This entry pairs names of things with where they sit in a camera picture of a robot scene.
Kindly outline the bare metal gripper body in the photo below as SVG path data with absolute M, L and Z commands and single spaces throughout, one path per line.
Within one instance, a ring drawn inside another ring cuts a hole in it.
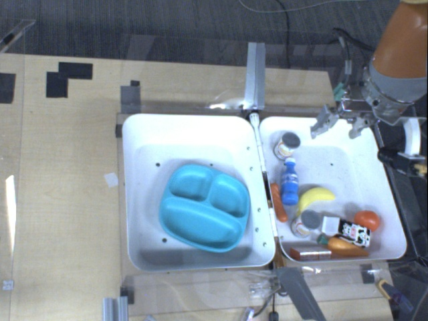
M 360 85 L 340 101 L 339 113 L 368 115 L 389 125 L 396 125 L 404 111 L 415 101 L 414 79 L 365 74 Z

